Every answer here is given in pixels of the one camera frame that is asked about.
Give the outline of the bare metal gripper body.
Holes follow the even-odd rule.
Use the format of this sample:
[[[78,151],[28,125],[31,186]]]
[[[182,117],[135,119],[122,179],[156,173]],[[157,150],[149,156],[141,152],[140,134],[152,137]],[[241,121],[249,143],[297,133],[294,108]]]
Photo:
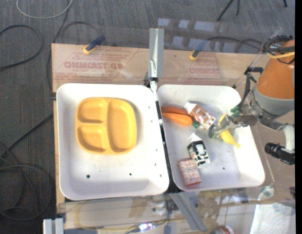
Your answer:
[[[234,126],[233,129],[247,126],[254,126],[257,123],[258,119],[254,115],[243,115],[239,114],[237,116],[232,117],[232,122]]]

